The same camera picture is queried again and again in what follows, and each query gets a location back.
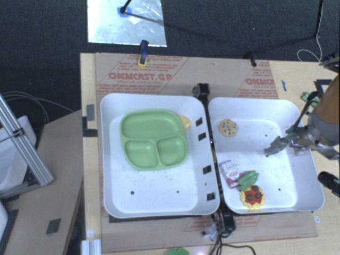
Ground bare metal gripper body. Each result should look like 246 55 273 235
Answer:
285 125 340 160

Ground white plastic tray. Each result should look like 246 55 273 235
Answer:
100 92 221 219
208 97 326 215

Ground green toy beans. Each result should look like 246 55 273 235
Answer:
236 170 260 192

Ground pink and white carton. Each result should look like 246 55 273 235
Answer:
219 159 244 189

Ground tan chocolate chip cookie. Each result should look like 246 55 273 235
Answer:
218 118 239 138

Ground yellow and red toy pizza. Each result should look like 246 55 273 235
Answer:
239 184 266 212

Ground thin black rod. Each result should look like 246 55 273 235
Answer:
201 96 227 217

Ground brown cardboard board red print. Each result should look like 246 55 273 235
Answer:
94 52 319 253

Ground yellow toy biscuit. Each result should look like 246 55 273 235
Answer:
178 115 192 130

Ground green divided plate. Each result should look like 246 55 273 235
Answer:
119 109 190 171

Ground green ribbed toy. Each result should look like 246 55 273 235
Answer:
167 246 190 255

